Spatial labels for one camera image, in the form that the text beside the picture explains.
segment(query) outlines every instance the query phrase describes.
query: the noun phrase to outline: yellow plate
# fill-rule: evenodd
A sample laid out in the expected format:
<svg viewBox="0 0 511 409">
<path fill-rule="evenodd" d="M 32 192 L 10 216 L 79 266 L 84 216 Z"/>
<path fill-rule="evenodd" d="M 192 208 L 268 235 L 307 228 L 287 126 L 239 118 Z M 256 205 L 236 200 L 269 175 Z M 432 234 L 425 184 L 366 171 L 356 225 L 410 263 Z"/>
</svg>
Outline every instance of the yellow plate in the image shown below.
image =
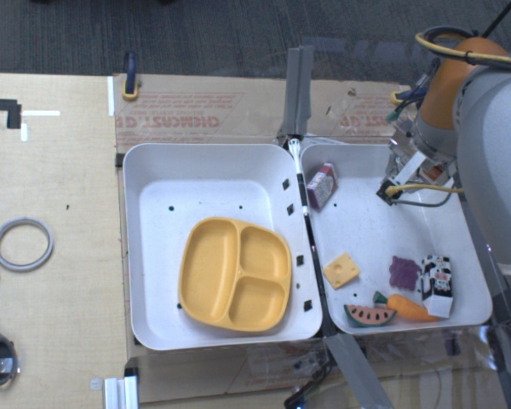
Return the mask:
<svg viewBox="0 0 511 409">
<path fill-rule="evenodd" d="M 180 268 L 180 304 L 195 320 L 236 331 L 265 331 L 290 295 L 290 249 L 275 232 L 212 217 L 189 233 Z"/>
</svg>

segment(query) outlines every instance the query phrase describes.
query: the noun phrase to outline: toy carrot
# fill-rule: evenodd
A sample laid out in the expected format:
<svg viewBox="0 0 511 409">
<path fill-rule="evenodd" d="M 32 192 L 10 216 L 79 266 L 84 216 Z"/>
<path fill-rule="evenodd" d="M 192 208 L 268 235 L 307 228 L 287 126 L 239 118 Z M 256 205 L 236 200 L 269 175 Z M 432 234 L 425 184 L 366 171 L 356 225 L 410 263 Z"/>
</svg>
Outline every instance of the toy carrot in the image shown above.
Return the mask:
<svg viewBox="0 0 511 409">
<path fill-rule="evenodd" d="M 385 304 L 388 309 L 393 309 L 398 311 L 398 316 L 403 318 L 408 318 L 410 320 L 418 320 L 418 321 L 437 321 L 438 318 L 428 314 L 426 308 L 412 302 L 406 297 L 401 296 L 400 294 L 392 294 L 386 298 L 379 291 L 375 291 L 375 295 L 373 296 L 374 303 Z"/>
</svg>

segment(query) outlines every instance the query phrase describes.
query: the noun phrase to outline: toy watermelon slice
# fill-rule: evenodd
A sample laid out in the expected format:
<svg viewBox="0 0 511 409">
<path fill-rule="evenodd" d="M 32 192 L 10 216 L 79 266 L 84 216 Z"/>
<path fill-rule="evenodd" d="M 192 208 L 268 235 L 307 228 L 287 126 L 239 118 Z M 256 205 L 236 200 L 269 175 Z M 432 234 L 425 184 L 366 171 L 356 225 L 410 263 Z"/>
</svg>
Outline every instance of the toy watermelon slice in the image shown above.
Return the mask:
<svg viewBox="0 0 511 409">
<path fill-rule="evenodd" d="M 368 308 L 354 304 L 345 304 L 344 310 L 351 321 L 362 327 L 385 325 L 390 322 L 397 312 L 393 309 Z"/>
</svg>

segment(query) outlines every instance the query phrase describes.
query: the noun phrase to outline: gray carpet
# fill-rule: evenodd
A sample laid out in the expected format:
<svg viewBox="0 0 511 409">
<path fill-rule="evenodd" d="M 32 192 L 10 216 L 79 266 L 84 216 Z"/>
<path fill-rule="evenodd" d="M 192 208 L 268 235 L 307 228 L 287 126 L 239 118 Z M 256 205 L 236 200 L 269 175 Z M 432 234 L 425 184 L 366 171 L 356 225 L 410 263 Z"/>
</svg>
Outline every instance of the gray carpet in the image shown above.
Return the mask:
<svg viewBox="0 0 511 409">
<path fill-rule="evenodd" d="M 0 72 L 138 71 L 283 78 L 287 49 L 316 48 L 313 78 L 414 83 L 431 26 L 483 32 L 510 0 L 0 0 Z M 489 36 L 511 50 L 511 12 Z"/>
</svg>

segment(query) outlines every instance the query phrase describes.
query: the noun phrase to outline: gray ring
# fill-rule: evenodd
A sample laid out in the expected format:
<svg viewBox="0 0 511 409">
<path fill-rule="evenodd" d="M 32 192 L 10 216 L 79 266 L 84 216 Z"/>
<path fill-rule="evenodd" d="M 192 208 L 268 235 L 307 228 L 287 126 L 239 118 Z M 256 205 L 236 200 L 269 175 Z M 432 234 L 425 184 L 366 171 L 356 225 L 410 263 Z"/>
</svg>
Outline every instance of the gray ring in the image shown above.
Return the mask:
<svg viewBox="0 0 511 409">
<path fill-rule="evenodd" d="M 0 241 L 2 240 L 2 237 L 4 234 L 6 234 L 9 230 L 12 228 L 15 228 L 17 226 L 34 226 L 36 228 L 39 228 L 43 234 L 45 234 L 47 240 L 48 240 L 48 248 L 46 251 L 34 262 L 27 263 L 26 265 L 20 265 L 17 263 L 12 263 L 4 259 L 2 256 L 2 253 L 0 253 L 0 264 L 10 270 L 10 271 L 16 271 L 16 272 L 25 272 L 25 271 L 31 271 L 35 268 L 40 267 L 45 261 L 48 260 L 49 256 L 51 256 L 51 251 L 53 251 L 53 235 L 51 234 L 51 229 L 49 229 L 48 225 L 44 222 L 41 222 L 40 220 L 36 218 L 30 218 L 29 216 L 22 216 L 20 218 L 13 218 L 9 220 L 8 222 L 5 222 L 2 226 L 0 226 Z"/>
</svg>

